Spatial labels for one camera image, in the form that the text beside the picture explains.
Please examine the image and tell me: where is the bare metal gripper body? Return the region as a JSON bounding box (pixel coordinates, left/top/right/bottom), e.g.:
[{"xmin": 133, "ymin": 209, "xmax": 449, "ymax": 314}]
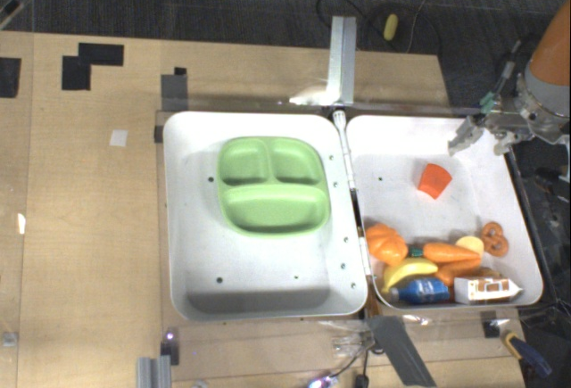
[{"xmin": 480, "ymin": 95, "xmax": 571, "ymax": 145}]

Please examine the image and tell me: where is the orange wedge slice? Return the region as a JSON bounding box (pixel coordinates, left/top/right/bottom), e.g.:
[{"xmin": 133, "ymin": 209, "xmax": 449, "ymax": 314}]
[{"xmin": 417, "ymin": 162, "xmax": 453, "ymax": 201}]

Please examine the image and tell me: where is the brown pretzel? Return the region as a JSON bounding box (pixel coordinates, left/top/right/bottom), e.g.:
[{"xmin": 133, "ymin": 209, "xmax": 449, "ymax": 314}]
[{"xmin": 480, "ymin": 221, "xmax": 510, "ymax": 258}]

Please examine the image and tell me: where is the white plastic tray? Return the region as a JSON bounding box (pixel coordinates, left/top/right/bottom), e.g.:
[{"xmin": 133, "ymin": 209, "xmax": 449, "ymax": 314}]
[
  {"xmin": 161, "ymin": 110, "xmax": 369, "ymax": 323},
  {"xmin": 344, "ymin": 114, "xmax": 545, "ymax": 311}
]

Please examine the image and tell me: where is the pale yellow round potato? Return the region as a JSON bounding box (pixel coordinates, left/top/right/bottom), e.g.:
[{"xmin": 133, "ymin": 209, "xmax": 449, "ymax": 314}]
[{"xmin": 454, "ymin": 235, "xmax": 485, "ymax": 258}]

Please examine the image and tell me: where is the orange carrot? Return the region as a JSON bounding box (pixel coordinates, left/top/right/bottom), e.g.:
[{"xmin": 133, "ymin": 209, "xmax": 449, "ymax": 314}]
[{"xmin": 407, "ymin": 241, "xmax": 483, "ymax": 265}]

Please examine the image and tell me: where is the thin black and white rod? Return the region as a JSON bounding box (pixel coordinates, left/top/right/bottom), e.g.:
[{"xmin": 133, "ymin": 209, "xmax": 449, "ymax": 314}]
[{"xmin": 331, "ymin": 109, "xmax": 372, "ymax": 277}]

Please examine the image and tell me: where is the orange pumpkin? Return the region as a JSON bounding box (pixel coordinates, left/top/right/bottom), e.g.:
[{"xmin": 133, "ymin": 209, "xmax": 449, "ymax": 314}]
[{"xmin": 365, "ymin": 222, "xmax": 410, "ymax": 268}]

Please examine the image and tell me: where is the yellow oval object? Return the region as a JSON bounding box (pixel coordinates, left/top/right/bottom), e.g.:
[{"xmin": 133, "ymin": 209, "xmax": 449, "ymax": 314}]
[{"xmin": 383, "ymin": 12, "xmax": 400, "ymax": 41}]

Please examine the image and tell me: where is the orange sausage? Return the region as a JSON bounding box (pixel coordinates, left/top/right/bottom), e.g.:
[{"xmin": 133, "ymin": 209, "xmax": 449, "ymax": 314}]
[{"xmin": 434, "ymin": 258, "xmax": 483, "ymax": 287}]

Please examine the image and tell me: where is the yellow banana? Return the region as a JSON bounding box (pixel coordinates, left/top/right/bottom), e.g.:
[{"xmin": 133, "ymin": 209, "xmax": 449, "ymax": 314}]
[{"xmin": 381, "ymin": 257, "xmax": 440, "ymax": 294}]

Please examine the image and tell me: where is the white and brown carton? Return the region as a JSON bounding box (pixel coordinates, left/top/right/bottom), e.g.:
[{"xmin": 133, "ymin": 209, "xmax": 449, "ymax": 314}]
[{"xmin": 452, "ymin": 276, "xmax": 524, "ymax": 305}]

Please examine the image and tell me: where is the blue bottle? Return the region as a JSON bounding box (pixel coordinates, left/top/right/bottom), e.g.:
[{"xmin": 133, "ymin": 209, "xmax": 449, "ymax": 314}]
[{"xmin": 389, "ymin": 277, "xmax": 451, "ymax": 305}]

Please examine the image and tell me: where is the green divided plate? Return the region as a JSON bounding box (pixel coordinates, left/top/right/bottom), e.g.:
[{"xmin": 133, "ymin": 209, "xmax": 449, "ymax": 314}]
[{"xmin": 216, "ymin": 136, "xmax": 332, "ymax": 238}]

